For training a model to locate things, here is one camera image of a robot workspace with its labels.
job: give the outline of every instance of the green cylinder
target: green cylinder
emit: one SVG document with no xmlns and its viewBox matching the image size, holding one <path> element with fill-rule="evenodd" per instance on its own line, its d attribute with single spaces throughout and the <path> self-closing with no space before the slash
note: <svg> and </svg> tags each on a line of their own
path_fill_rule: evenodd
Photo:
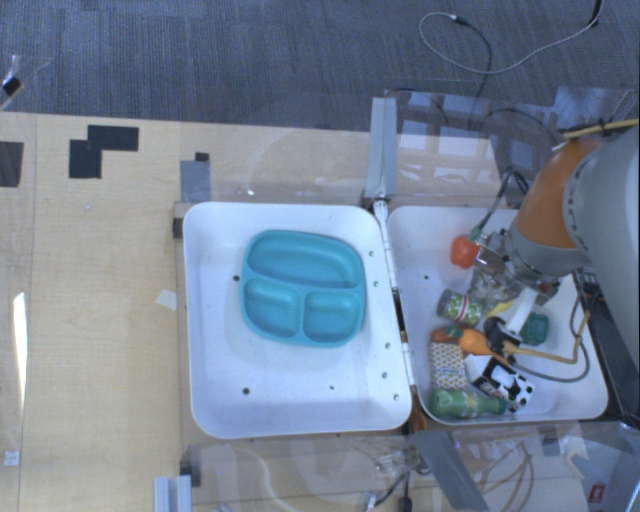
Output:
<svg viewBox="0 0 640 512">
<path fill-rule="evenodd" d="M 484 413 L 503 414 L 507 403 L 500 398 L 489 398 L 471 391 L 433 389 L 429 394 L 429 411 L 440 418 L 475 418 Z"/>
</svg>

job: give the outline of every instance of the white cable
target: white cable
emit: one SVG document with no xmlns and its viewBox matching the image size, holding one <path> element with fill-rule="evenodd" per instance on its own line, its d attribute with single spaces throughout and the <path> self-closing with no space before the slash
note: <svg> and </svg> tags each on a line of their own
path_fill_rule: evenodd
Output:
<svg viewBox="0 0 640 512">
<path fill-rule="evenodd" d="M 446 60 L 449 64 L 453 64 L 454 66 L 460 68 L 460 69 L 464 69 L 465 71 L 469 71 L 471 73 L 477 73 L 479 75 L 500 75 L 502 73 L 506 73 L 507 71 L 511 71 L 514 68 L 517 68 L 520 64 L 524 64 L 526 61 L 528 61 L 531 57 L 533 57 L 534 55 L 544 51 L 544 50 L 548 50 L 549 48 L 553 48 L 554 46 L 558 46 L 562 43 L 566 43 L 567 41 L 571 41 L 572 39 L 575 39 L 576 37 L 584 34 L 587 30 L 589 30 L 593 25 L 595 25 L 600 17 L 600 13 L 602 12 L 602 8 L 604 7 L 604 0 L 602 1 L 602 3 L 600 4 L 600 10 L 598 11 L 598 14 L 596 16 L 594 16 L 593 20 L 591 20 L 591 23 L 589 23 L 586 27 L 584 27 L 583 29 L 579 30 L 578 32 L 576 32 L 575 34 L 572 34 L 570 36 L 565 37 L 564 39 L 560 39 L 559 41 L 555 41 L 553 43 L 549 43 L 545 46 L 542 46 L 540 48 L 538 48 L 537 50 L 532 51 L 530 54 L 524 56 L 522 59 L 520 59 L 519 61 L 514 62 L 513 64 L 511 64 L 510 66 L 507 66 L 505 68 L 500 68 L 500 69 L 495 69 L 495 70 L 491 70 L 491 71 L 487 71 L 487 70 L 483 70 L 483 69 L 475 69 L 475 68 L 471 68 L 468 66 L 465 66 L 464 64 L 460 64 L 459 62 L 456 62 L 455 60 L 447 57 L 446 55 L 440 53 L 438 50 L 436 50 L 433 46 L 431 46 L 429 44 L 429 41 L 427 41 L 426 36 L 424 35 L 424 32 L 422 31 L 422 25 L 424 24 L 424 22 L 434 16 L 444 16 L 446 18 L 449 18 L 450 20 L 455 21 L 457 19 L 457 16 L 455 14 L 450 14 L 447 12 L 430 12 L 429 14 L 425 14 L 422 19 L 420 20 L 420 23 L 418 23 L 418 30 L 420 31 L 420 38 L 422 39 L 422 42 L 426 45 L 427 48 L 429 48 L 429 50 L 431 50 L 433 53 L 435 53 L 438 57 L 440 57 L 441 59 Z"/>
</svg>

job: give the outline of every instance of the blue plate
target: blue plate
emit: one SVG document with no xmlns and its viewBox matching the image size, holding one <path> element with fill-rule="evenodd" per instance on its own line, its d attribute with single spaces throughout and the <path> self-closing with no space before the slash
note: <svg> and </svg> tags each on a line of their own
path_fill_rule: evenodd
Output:
<svg viewBox="0 0 640 512">
<path fill-rule="evenodd" d="M 364 268 L 335 238 L 264 231 L 245 253 L 241 305 L 247 325 L 269 339 L 335 347 L 362 326 Z"/>
</svg>

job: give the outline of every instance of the gray carpet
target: gray carpet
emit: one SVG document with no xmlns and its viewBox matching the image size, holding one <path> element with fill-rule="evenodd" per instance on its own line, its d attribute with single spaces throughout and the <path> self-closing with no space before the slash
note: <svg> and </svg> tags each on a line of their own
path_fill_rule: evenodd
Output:
<svg viewBox="0 0 640 512">
<path fill-rule="evenodd" d="M 9 0 L 0 4 L 0 66 L 12 53 L 51 59 L 14 110 L 366 130 L 371 97 L 393 89 L 473 96 L 481 76 L 431 53 L 417 25 L 456 12 L 503 67 L 583 27 L 590 1 Z M 640 7 L 605 0 L 597 27 L 517 69 L 482 95 L 552 105 L 561 86 L 638 91 Z M 471 30 L 425 25 L 433 44 L 485 68 Z"/>
</svg>

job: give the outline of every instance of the toy tomato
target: toy tomato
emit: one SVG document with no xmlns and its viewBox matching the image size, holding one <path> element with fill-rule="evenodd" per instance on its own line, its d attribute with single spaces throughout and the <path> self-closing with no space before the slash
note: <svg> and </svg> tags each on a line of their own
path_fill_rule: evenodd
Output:
<svg viewBox="0 0 640 512">
<path fill-rule="evenodd" d="M 451 244 L 451 263 L 461 268 L 469 268 L 480 252 L 480 247 L 466 236 L 459 236 Z"/>
</svg>

